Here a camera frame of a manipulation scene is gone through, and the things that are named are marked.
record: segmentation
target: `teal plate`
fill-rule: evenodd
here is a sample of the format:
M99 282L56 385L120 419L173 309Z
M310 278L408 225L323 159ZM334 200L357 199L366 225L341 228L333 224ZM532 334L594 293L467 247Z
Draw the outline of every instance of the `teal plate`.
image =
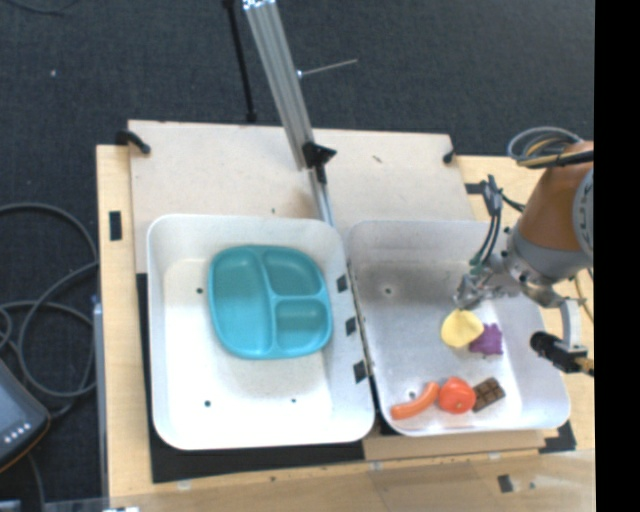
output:
M209 269L216 334L245 359L301 357L331 338L329 295L318 265L297 249L243 245L218 253Z

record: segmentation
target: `gray carpet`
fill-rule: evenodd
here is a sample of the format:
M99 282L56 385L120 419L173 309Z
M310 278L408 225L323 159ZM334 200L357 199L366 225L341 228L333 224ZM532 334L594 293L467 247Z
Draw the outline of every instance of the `gray carpet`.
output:
M459 154L479 155L502 155L510 137L539 125L593 137L595 0L279 6L299 68L359 59L303 80L314 127L448 133ZM258 122L279 124L239 0L237 13ZM95 240L97 144L114 143L128 119L242 123L245 114L220 0L79 0L55 15L0 0L0 207L55 205ZM0 305L38 297L90 259L60 219L0 215ZM90 313L95 293L89 275L56 300ZM27 342L38 378L78 385L90 329L46 313ZM0 357L18 371L11 350ZM48 501L98 495L95 397L57 421L33 456ZM0 500L9 497L37 510L27 461L0 474Z

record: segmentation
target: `black cable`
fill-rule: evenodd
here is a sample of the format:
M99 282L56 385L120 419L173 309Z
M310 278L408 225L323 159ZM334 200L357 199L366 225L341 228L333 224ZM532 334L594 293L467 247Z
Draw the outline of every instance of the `black cable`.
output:
M36 304L36 301L30 301L30 300L9 302L9 303L6 303L6 304L2 305L2 307L0 308L0 312L4 312L4 314L7 315L7 318L10 321L11 317L8 315L6 310L32 308L34 306L34 304ZM54 309L54 310L59 311L61 313L66 313L68 315L71 315L71 316L81 320L82 322L84 322L88 326L93 327L93 321L88 316L84 315L83 313L81 313L80 311L78 311L75 308L71 308L69 306L65 306L64 304L60 304L60 303L57 303L57 302L45 302L45 303L41 304L40 307ZM12 348L13 351L15 352L16 357L18 359L20 359L22 357L22 355L20 353L20 350L18 349L17 344L11 342L8 339L4 339L4 337L3 337L3 341L4 341L4 343L2 343L2 345L0 345L0 352L1 352L2 348L3 348L3 346L8 343L10 348ZM89 351L89 355L87 357L87 363L86 363L86 365L84 367L84 371L83 371L82 379L80 381L79 389L82 389L82 388L87 389L87 383L89 382L89 377L91 376L91 370L93 369L93 357L95 355L95 350L94 350L93 343L90 344L89 347L90 347L90 351ZM48 396L54 396L52 394L52 390L49 389L48 387L46 387L46 392L44 394L48 395ZM51 414L51 419L52 420L57 420L57 419L61 418L62 416L64 416L65 414L67 414L71 410L73 405L75 404L76 398L72 399L71 402L69 402L68 404L66 404L65 406L61 407L58 410L50 410L49 412Z
M44 484L42 483L42 475L40 474L40 469L38 469L38 465L36 464L35 459L31 453L27 453L27 460L29 461L29 465L31 466L31 471L33 472L33 478L36 481L36 488L38 489L38 502L40 503L41 512L45 512L46 510L46 499L44 492Z
M500 234L500 223L502 221L502 210L498 210L498 213L495 215L495 218L496 218L495 229L493 231L493 237L491 238L491 245L489 246L489 249L487 250L486 256L482 260L483 264L486 264L489 261L489 258L491 257L491 254L493 253L493 249L496 246L496 242L498 241L498 235Z
M244 58L244 50L242 49L242 40L240 31L238 30L238 22L233 6L234 0L222 0L223 7L227 10L229 17L229 25L231 26L231 36L233 37L233 46L236 50L236 58L238 67L240 68L240 77L242 78L242 89L247 104L247 122L255 123L257 120L256 109L253 105L253 97L251 94L251 84L249 82L249 73L247 71L246 59Z
M560 157L567 147L578 142L583 142L583 139L568 130L553 126L540 126L525 130L513 137L507 144L507 156L514 159L520 166L542 169L554 165L554 162L561 165L561 162L553 157ZM567 155L567 162L576 158L577 161L589 158L587 153L589 152L585 152L584 155L582 153Z
M61 208L44 204L44 203L12 203L5 206L0 206L0 216L6 215L9 213L15 213L19 211L29 211L29 210L46 212L51 215L58 216L64 219L65 221L67 221L68 223L70 223L82 234L84 240L87 242L87 244L89 245L89 248L91 249L91 253L93 255L94 260L96 261L98 260L98 249L96 247L96 244L93 241L93 238L91 238L91 235L87 231L87 229L84 227L84 225L82 225L82 223L78 219L76 219L70 213L62 210Z
M516 211L519 211L520 213L524 211L524 207L525 207L524 204L518 203L513 199L509 199L502 190L500 190L500 195L502 196L502 199L504 200L504 202L507 203L509 206L511 206L511 208L513 208Z
M56 397L56 398L77 398L77 397L80 397L82 395L85 395L89 391L92 391L95 388L96 383L93 382L90 385L84 386L84 387L82 387L82 388L80 388L78 390L75 390L75 391L56 391L56 390L53 390L53 389L41 384L31 374L31 371L29 370L29 367L27 366L26 361L25 361L25 357L24 357L24 340L25 340L25 337L26 337L26 333L27 333L28 327L29 327L31 321L33 320L34 315L36 314L38 309L51 296L53 296L56 293L58 293L62 288L64 288L70 282L78 279L79 277L84 277L85 274L87 274L89 271L96 270L97 267L98 267L98 263L97 262L92 262L92 263L89 263L89 264L85 265L84 267L79 268L78 270L76 270L74 272L71 272L67 276L65 276L62 279L60 279L60 281L58 281L51 288L49 288L44 294L42 294L40 296L40 298L37 301L34 302L34 304L29 309L29 312L27 313L27 316L23 320L22 326L20 327L20 331L19 331L19 334L18 334L18 339L16 340L16 346L18 347L18 362L20 363L20 369L22 370L22 373L24 374L24 376L27 379L27 381L29 382L29 384L31 384L34 388L38 389L42 393L45 393L45 394L50 395L52 397Z
M60 217L67 223L71 224L78 232L80 232L80 234L84 238L85 242L87 243L87 245L91 250L91 254L94 259L94 261L88 264L85 264L79 269L76 269L75 271L67 274L62 279L59 279L36 300L17 301L17 302L10 302L7 304L0 304L0 317L2 317L5 323L7 324L6 331L3 332L0 337L0 350L4 348L8 343L9 346L16 352L16 356L17 356L18 363L20 366L20 370L22 371L23 377L26 380L26 382L30 384L32 387L36 388L38 391L40 391L41 393L43 393L44 395L50 398L56 398L56 399L62 398L62 399L72 400L71 403L63 406L60 410L51 411L52 416L58 418L69 411L69 409L75 402L75 399L80 398L86 395L87 393L93 391L93 389L95 389L95 386L96 386L95 381L91 383L89 382L89 376L91 374L91 369L93 366L92 365L93 350L94 350L93 343L91 344L91 355L89 357L89 361L87 362L87 365L85 366L81 385L79 386L79 388L74 391L58 391L43 385L32 375L24 355L26 334L31 325L31 322L35 318L36 313L41 308L53 308L53 309L57 309L58 311L65 312L67 314L71 314L93 327L93 322L91 321L91 319L89 319L79 311L55 302L50 302L49 299L55 296L56 294L60 293L63 289L67 288L71 284L76 283L80 279L84 279L90 273L95 272L99 265L98 250L97 250L96 244L91 238L91 235L86 230L86 228L82 225L82 223L80 223L80 221L78 221L78 219L76 219L73 215L55 206L42 204L42 203L9 204L9 205L0 207L0 216L6 215L9 213L16 213L16 212L30 211L30 210L45 212L45 213ZM20 326L18 336L15 340L15 344L10 341L10 336L13 331L13 325L12 325L11 317L9 315L9 310L14 308L28 309L27 315L22 321L22 324Z
M4 332L0 331L0 334L2 335L0 337L0 353L2 353L2 349L4 348L4 346L9 343L9 337L11 336L11 331L13 330L13 322L7 310L2 306L0 306L0 316L2 316L6 324L6 330Z
M29 11L35 14L51 14L54 16L62 16L63 12L66 11L69 7L80 3L82 0L71 0L68 4L63 5L62 7L56 7L54 9L43 9L42 7L34 7L29 4L25 4L23 2L19 2L18 0L4 0L9 5L13 5L18 9L24 9L25 11Z
M478 249L478 252L474 256L474 258L471 260L471 265L475 266L475 265L477 265L478 263L480 263L481 261L484 260L482 255L484 254L485 249L489 245L489 241L494 236L495 226L496 226L496 218L495 218L495 215L492 215L491 216L491 223L489 224L489 231L487 231L487 236L485 237L484 242L482 242L482 247L480 247L480 249Z

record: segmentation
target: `aluminum rail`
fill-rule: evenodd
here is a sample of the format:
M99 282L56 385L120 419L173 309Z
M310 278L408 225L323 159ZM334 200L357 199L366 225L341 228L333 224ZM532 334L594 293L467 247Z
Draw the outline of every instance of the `aluminum rail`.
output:
M276 0L243 0L243 6L296 165L309 169L302 148L315 141ZM314 171L309 171L309 179L320 218L333 226L326 184Z

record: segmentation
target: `toy tomato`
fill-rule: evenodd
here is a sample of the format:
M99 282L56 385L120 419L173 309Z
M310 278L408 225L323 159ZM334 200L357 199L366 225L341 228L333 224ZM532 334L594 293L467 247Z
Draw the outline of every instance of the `toy tomato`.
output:
M452 414L462 414L471 410L476 403L476 392L458 377L451 377L440 388L438 405Z

